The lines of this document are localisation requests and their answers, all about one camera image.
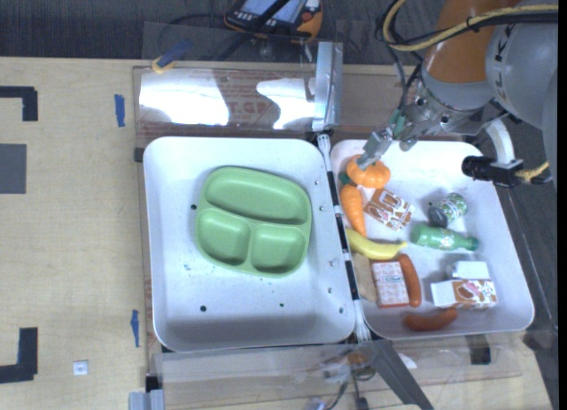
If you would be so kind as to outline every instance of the sausage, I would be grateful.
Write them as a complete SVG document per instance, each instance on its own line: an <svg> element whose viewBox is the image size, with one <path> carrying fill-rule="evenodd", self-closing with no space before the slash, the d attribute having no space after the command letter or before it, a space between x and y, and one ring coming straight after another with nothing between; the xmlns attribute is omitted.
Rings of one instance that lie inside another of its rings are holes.
<svg viewBox="0 0 567 410"><path fill-rule="evenodd" d="M457 310L453 307L433 315L410 313L403 319L404 325L414 331L434 331L443 329L457 318Z"/></svg>
<svg viewBox="0 0 567 410"><path fill-rule="evenodd" d="M399 254L396 259L400 263L401 272L408 288L409 305L418 307L422 304L422 286L416 268L407 254Z"/></svg>

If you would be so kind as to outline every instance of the hot dog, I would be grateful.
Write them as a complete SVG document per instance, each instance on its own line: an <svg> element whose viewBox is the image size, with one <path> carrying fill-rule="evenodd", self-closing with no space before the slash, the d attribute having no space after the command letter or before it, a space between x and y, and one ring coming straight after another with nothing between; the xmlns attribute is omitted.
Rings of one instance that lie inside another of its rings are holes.
<svg viewBox="0 0 567 410"><path fill-rule="evenodd" d="M422 304L422 286L416 268L407 254L399 254L396 259L400 263L401 272L404 274L404 281L408 288L409 305L418 307Z"/></svg>
<svg viewBox="0 0 567 410"><path fill-rule="evenodd" d="M457 310L453 307L444 309L433 315L421 315L416 313L404 317L403 323L414 331L433 331L443 329L457 318Z"/></svg>

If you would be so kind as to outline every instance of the yellow cable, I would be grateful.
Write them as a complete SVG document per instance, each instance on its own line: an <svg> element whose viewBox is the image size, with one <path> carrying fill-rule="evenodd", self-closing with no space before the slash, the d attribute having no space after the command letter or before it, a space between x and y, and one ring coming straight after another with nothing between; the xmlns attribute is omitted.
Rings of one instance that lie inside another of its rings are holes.
<svg viewBox="0 0 567 410"><path fill-rule="evenodd" d="M545 163L536 167L535 169L522 169L521 171L517 171L516 175L521 179L529 182L533 177L537 177L548 167L549 167L549 163L546 161Z"/></svg>
<svg viewBox="0 0 567 410"><path fill-rule="evenodd" d="M386 18L384 20L384 26L383 26L383 35L384 35L384 38L387 42L394 42L394 40L390 36L388 28L390 26L390 22L392 21L392 18L394 16L394 14L396 13L396 11L399 10L400 7L406 1L407 0L398 0L398 2L392 6L391 10L388 11L388 14L386 15ZM534 5L522 5L520 7L505 7L505 8L502 8L502 9L496 9L496 10L492 10L492 11L489 11L489 12L482 13L480 15L477 15L476 17L470 17L469 19L467 19L463 23L460 23L456 26L453 26L453 27L451 27L451 28L449 28L445 31L439 32L438 34L434 35L430 39L425 40L424 42L421 42L421 43L416 43L416 44L413 44L413 45L397 45L395 43L388 43L388 44L390 45L391 48L394 48L395 50L398 50L398 51L422 50L423 48L427 48L427 47L432 46L436 43L442 42L443 40L446 40L451 35L453 35L457 32L463 31L464 29L471 28L472 26L474 26L477 23L484 21L486 19L497 18L497 17L504 16L504 15L510 15L512 13L549 12L549 11L557 11L558 12L559 11L559 5L557 5L557 4L534 4Z"/></svg>

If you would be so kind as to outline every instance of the black connector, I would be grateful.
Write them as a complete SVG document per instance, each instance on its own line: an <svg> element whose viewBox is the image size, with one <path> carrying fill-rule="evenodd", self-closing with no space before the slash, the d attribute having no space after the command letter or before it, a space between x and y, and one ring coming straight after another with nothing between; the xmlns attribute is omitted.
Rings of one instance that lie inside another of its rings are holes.
<svg viewBox="0 0 567 410"><path fill-rule="evenodd" d="M521 160L504 166L496 163L494 159L475 156L466 157L461 166L462 173L473 180L493 182L494 185L503 188L514 188L519 185L522 180L516 172L523 168Z"/></svg>

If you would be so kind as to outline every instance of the green plate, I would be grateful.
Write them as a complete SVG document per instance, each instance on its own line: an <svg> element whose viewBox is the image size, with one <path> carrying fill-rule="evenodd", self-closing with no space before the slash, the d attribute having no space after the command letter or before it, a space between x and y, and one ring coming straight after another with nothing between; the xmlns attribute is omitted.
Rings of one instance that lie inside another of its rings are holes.
<svg viewBox="0 0 567 410"><path fill-rule="evenodd" d="M303 263L311 203L295 182L226 166L212 171L199 197L197 247L214 264L259 276L285 276Z"/></svg>

